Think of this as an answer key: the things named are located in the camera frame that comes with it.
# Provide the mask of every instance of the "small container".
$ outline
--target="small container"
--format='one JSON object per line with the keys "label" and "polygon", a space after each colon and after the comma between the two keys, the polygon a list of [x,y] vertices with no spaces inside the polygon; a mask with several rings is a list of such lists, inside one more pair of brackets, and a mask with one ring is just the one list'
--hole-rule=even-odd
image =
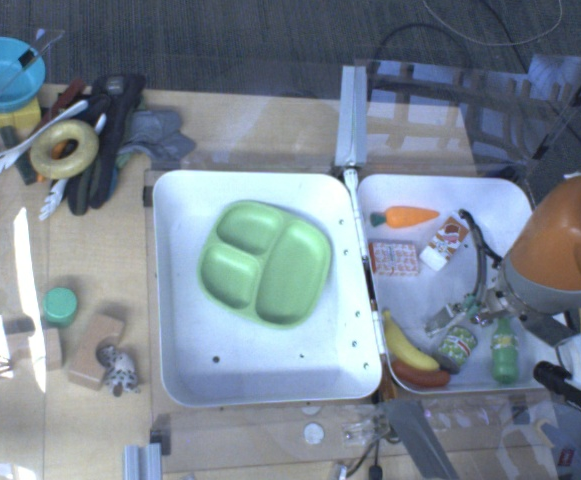
{"label": "small container", "polygon": [[453,213],[421,251],[419,258],[432,270],[438,272],[450,261],[470,230],[462,223],[461,217]]}
{"label": "small container", "polygon": [[455,325],[448,330],[434,358],[444,370],[452,374],[459,373],[477,343],[477,338],[468,329]]}
{"label": "small container", "polygon": [[77,296],[69,288],[53,288],[43,298],[43,314],[48,323],[67,327],[77,314]]}
{"label": "small container", "polygon": [[501,384],[512,384],[519,378],[519,342],[509,318],[499,318],[492,335],[492,377]]}

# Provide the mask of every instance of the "banana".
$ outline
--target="banana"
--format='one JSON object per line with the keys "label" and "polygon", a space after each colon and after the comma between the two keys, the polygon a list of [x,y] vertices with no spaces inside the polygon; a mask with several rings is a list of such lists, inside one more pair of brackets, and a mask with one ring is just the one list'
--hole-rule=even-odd
{"label": "banana", "polygon": [[392,319],[388,310],[383,312],[383,329],[388,349],[400,361],[417,370],[431,372],[439,369],[439,363],[433,357],[421,352],[408,341],[408,338]]}

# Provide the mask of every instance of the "white plastic tray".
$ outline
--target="white plastic tray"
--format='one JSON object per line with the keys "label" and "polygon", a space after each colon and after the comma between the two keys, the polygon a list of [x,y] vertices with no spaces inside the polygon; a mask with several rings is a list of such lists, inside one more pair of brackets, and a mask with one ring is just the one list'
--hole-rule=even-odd
{"label": "white plastic tray", "polygon": [[[381,379],[350,197],[315,174],[174,171],[154,187],[163,384],[180,404],[359,399]],[[197,282],[197,262],[229,204],[256,200],[294,212],[329,238],[333,256],[313,314],[272,329],[226,311]]]}
{"label": "white plastic tray", "polygon": [[[532,212],[523,191],[511,182],[492,178],[456,178],[435,176],[373,175],[359,186],[359,204],[364,214],[366,237],[372,239],[410,240],[420,253],[422,248],[443,224],[448,215],[461,208],[469,211],[481,227],[486,242],[503,256],[514,243]],[[372,227],[368,217],[373,211],[404,205],[437,210],[440,216],[432,221],[404,229],[386,225]],[[488,262],[489,286],[496,272]],[[404,333],[420,349],[432,352],[443,335],[428,338],[425,322],[447,303],[461,302],[472,291],[476,279],[476,251],[469,235],[450,262],[439,272],[420,263],[416,277],[374,276],[379,309],[389,309]],[[462,393],[491,390],[514,390],[539,387],[532,377],[534,365],[547,360],[556,362],[552,348],[532,334],[526,333],[519,322],[513,329],[519,339],[518,382],[509,386],[498,384],[491,376],[490,339],[494,325],[480,328],[466,325],[479,344],[457,375],[440,389],[416,388],[399,381],[414,392]]]}

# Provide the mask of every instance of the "green bottle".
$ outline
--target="green bottle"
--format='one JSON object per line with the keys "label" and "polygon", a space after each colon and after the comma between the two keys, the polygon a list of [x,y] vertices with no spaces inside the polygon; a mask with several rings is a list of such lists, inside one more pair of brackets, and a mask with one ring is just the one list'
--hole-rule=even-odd
{"label": "green bottle", "polygon": [[519,342],[510,327],[509,318],[499,318],[492,335],[492,377],[501,384],[512,384],[519,378]]}

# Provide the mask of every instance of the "blue bowl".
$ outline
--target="blue bowl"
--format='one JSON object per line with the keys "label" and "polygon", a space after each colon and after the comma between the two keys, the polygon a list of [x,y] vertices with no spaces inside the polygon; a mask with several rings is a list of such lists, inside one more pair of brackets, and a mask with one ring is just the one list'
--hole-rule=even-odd
{"label": "blue bowl", "polygon": [[0,37],[0,89],[17,75],[0,94],[2,113],[15,112],[25,107],[39,92],[46,78],[46,65],[42,58],[38,58],[25,70],[17,61],[29,49],[30,46],[19,39]]}

